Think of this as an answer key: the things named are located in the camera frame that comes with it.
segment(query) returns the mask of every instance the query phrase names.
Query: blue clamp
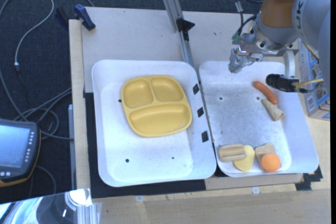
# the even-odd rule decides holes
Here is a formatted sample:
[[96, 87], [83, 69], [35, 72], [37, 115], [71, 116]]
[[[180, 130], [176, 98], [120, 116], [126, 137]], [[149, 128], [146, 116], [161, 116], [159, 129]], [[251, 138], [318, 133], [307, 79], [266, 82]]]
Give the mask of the blue clamp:
[[82, 5], [78, 4], [75, 6], [75, 13], [77, 17], [83, 20], [82, 24], [85, 26], [86, 29], [91, 31], [92, 29], [96, 27], [96, 25], [91, 21], [88, 12]]

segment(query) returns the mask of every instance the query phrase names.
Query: black floor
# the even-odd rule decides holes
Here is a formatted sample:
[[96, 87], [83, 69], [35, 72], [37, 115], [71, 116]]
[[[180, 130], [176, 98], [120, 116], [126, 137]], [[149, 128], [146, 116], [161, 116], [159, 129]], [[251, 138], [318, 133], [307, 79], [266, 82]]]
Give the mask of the black floor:
[[[99, 7], [165, 9], [162, 0], [91, 0]], [[6, 0], [0, 0], [0, 6]], [[88, 6], [87, 0], [54, 0], [55, 9], [62, 7], [69, 18], [74, 18], [74, 6]], [[233, 0], [180, 0], [183, 10], [202, 12], [235, 13]], [[244, 13], [255, 14], [260, 4], [241, 0]], [[0, 69], [6, 87], [23, 112], [36, 108], [59, 93], [71, 87], [68, 32], [55, 20], [55, 12], [41, 26], [32, 30], [23, 40], [17, 61], [20, 72], [17, 73], [15, 62], [16, 48], [33, 26], [44, 19], [51, 9], [50, 0], [10, 0], [3, 6], [0, 14]], [[68, 107], [71, 95], [59, 101], [52, 109], [57, 115], [59, 128], [55, 135], [68, 137]], [[43, 114], [39, 111], [29, 119], [36, 121]], [[9, 101], [4, 87], [0, 85], [0, 118], [15, 119], [17, 111]], [[48, 114], [40, 124], [46, 132], [52, 132], [56, 118]], [[56, 181], [56, 192], [71, 189], [69, 141], [57, 138], [43, 139], [38, 159], [38, 166], [47, 169]], [[41, 168], [35, 169], [33, 181], [0, 189], [0, 203], [26, 199], [53, 193], [53, 181]]]

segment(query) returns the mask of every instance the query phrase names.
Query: toy sausage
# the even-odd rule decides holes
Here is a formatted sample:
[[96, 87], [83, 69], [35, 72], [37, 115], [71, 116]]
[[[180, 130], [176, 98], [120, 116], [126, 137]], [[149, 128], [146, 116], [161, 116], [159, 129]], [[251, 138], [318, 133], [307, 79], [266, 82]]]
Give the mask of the toy sausage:
[[255, 81], [253, 82], [253, 87], [261, 91], [266, 96], [269, 102], [271, 102], [272, 104], [278, 104], [277, 97], [265, 84], [261, 83], [260, 81]]

